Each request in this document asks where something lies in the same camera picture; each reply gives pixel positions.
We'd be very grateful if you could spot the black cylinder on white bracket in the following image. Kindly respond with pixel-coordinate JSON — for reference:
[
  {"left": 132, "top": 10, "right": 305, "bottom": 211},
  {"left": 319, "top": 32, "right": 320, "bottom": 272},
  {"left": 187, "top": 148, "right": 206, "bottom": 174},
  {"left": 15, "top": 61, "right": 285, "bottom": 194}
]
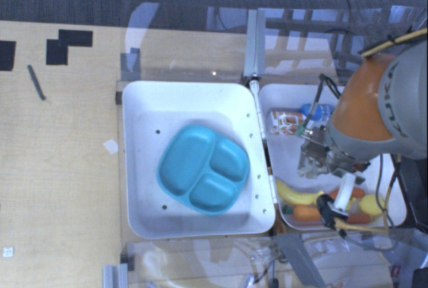
[{"left": 316, "top": 173, "right": 357, "bottom": 231}]

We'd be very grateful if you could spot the yellow lemon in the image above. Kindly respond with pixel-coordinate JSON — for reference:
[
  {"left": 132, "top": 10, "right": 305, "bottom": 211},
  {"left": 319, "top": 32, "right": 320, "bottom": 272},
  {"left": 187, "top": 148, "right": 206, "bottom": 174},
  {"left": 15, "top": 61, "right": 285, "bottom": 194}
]
[{"left": 358, "top": 193, "right": 386, "bottom": 217}]

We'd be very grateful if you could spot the white and orange carton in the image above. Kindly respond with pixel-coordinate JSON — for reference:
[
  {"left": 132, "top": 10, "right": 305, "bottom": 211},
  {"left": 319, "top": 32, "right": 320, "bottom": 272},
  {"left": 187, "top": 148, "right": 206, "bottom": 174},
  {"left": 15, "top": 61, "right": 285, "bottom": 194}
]
[{"left": 265, "top": 109, "right": 308, "bottom": 136}]

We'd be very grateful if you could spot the orange sausage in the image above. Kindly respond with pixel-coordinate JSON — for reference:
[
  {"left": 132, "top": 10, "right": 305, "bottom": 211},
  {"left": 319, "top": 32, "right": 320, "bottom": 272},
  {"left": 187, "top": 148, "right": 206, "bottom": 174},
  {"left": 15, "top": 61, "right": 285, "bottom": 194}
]
[
  {"left": 345, "top": 212, "right": 372, "bottom": 225},
  {"left": 328, "top": 186, "right": 366, "bottom": 200}
]

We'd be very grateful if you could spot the orange carrot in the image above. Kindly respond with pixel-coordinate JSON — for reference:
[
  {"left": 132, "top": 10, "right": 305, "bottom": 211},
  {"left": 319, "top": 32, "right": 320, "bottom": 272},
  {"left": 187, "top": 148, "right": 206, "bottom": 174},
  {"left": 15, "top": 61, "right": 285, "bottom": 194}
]
[{"left": 282, "top": 204, "right": 324, "bottom": 222}]

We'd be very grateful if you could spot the white plastic tray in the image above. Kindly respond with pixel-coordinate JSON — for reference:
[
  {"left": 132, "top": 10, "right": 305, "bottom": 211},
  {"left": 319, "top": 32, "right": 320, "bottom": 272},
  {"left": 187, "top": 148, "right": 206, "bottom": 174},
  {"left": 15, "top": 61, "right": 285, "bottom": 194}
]
[
  {"left": 121, "top": 80, "right": 277, "bottom": 241},
  {"left": 259, "top": 83, "right": 409, "bottom": 232}
]

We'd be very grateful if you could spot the clear bottle with blue label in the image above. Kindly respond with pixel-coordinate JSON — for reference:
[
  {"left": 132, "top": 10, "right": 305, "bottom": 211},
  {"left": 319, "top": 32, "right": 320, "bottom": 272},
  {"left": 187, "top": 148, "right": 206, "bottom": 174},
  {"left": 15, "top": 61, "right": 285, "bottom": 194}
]
[{"left": 300, "top": 103, "right": 336, "bottom": 122}]

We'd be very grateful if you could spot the yellow banana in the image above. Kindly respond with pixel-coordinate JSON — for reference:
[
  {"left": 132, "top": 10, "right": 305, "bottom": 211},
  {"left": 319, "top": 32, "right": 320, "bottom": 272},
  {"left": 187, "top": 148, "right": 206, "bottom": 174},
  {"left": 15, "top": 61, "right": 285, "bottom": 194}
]
[{"left": 275, "top": 178, "right": 326, "bottom": 206}]

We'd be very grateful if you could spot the dark grey stick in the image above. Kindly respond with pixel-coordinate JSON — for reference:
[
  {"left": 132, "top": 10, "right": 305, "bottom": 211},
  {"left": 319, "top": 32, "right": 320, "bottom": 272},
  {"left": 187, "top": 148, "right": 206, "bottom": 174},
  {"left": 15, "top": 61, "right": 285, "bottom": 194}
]
[{"left": 27, "top": 64, "right": 47, "bottom": 102}]

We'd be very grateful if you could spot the thin black and white rod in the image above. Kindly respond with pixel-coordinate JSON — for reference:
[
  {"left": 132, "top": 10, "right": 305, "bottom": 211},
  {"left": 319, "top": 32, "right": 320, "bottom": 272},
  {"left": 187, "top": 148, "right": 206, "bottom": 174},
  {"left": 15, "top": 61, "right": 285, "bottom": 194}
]
[{"left": 248, "top": 77, "right": 279, "bottom": 204}]

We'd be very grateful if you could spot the blue divided plate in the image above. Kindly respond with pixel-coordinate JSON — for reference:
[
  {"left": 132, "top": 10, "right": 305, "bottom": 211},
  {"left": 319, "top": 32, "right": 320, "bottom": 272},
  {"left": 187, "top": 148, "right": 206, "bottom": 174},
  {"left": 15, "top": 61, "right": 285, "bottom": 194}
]
[{"left": 156, "top": 124, "right": 251, "bottom": 216}]

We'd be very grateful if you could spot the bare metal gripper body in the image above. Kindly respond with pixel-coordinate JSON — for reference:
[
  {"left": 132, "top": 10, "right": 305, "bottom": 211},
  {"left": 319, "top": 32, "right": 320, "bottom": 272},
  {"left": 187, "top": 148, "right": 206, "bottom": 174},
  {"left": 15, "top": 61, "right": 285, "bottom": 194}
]
[{"left": 300, "top": 125, "right": 371, "bottom": 177}]

